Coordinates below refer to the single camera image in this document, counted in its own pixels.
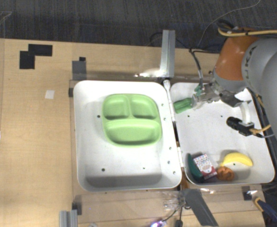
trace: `dark gray carpet floor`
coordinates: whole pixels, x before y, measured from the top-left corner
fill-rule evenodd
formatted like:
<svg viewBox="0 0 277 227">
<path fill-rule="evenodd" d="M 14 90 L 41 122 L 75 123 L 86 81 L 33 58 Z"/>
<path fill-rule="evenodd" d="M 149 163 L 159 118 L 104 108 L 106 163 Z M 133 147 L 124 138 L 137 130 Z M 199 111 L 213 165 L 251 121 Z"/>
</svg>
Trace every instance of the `dark gray carpet floor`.
<svg viewBox="0 0 277 227">
<path fill-rule="evenodd" d="M 0 37 L 147 45 L 152 34 L 175 29 L 177 38 L 185 46 L 196 47 L 212 20 L 257 1 L 0 0 L 0 12 L 12 12 L 5 22 L 5 30 L 0 28 Z M 239 26 L 277 28 L 277 0 L 262 0 L 256 7 L 224 18 Z M 215 25 L 211 25 L 200 47 L 217 49 L 222 42 Z"/>
</svg>

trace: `green divided plate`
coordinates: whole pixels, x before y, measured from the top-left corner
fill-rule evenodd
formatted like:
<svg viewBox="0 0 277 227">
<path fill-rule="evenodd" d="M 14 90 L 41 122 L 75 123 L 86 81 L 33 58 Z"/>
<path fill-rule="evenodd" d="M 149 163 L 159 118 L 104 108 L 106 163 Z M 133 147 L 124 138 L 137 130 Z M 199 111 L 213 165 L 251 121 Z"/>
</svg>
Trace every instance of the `green divided plate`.
<svg viewBox="0 0 277 227">
<path fill-rule="evenodd" d="M 113 94 L 102 105 L 106 139 L 117 146 L 145 146 L 161 138 L 156 103 L 140 94 Z"/>
</svg>

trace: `wooden table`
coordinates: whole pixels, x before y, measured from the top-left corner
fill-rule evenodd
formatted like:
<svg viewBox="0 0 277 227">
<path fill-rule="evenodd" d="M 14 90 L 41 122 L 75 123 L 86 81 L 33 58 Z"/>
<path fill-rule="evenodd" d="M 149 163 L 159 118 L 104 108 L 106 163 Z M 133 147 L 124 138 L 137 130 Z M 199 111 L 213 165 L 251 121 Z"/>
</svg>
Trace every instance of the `wooden table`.
<svg viewBox="0 0 277 227">
<path fill-rule="evenodd" d="M 28 51 L 28 44 L 51 44 L 53 55 L 36 56 L 35 70 L 20 70 L 19 54 Z M 68 89 L 72 61 L 79 57 L 86 57 L 88 74 L 134 75 L 158 68 L 161 48 L 0 39 L 0 227 L 57 227 L 59 211 L 71 210 L 74 179 Z M 207 74 L 218 55 L 198 57 Z M 198 79 L 187 50 L 176 49 L 175 72 Z M 45 98 L 47 90 L 55 91 L 53 99 Z M 254 188 L 261 197 L 260 186 Z M 208 196 L 209 208 L 220 226 L 264 226 L 261 212 L 251 201 L 243 201 L 241 193 L 234 193 L 229 201 Z M 149 226 L 158 215 L 169 214 L 162 205 L 159 210 L 147 208 L 145 201 L 132 204 L 153 218 L 110 218 L 110 212 L 99 208 L 97 219 L 106 215 L 114 221 L 97 222 L 98 227 Z M 125 202 L 111 203 L 122 212 L 121 217 L 132 211 Z M 176 218 L 169 220 L 169 226 Z M 184 226 L 199 226 L 191 210 L 184 211 L 182 219 Z M 89 223 L 79 226 L 88 227 Z"/>
</svg>

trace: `brown toy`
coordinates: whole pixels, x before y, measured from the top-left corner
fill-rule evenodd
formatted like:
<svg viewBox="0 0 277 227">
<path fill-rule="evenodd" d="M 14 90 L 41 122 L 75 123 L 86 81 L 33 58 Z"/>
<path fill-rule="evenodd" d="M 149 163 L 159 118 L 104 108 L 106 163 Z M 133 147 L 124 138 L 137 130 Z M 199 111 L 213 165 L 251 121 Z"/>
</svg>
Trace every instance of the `brown toy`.
<svg viewBox="0 0 277 227">
<path fill-rule="evenodd" d="M 222 181 L 232 181 L 235 177 L 234 172 L 225 166 L 217 169 L 217 178 Z"/>
</svg>

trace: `banana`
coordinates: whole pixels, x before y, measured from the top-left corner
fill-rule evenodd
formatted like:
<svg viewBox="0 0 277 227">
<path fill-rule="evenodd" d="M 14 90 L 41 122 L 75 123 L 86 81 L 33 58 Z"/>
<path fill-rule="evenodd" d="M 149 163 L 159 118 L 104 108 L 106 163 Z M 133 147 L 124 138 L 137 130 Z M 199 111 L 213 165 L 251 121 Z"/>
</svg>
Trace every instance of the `banana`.
<svg viewBox="0 0 277 227">
<path fill-rule="evenodd" d="M 240 162 L 247 166 L 253 166 L 252 160 L 248 156 L 239 152 L 233 152 L 233 153 L 227 154 L 220 165 L 224 166 L 225 164 L 230 162 Z"/>
</svg>

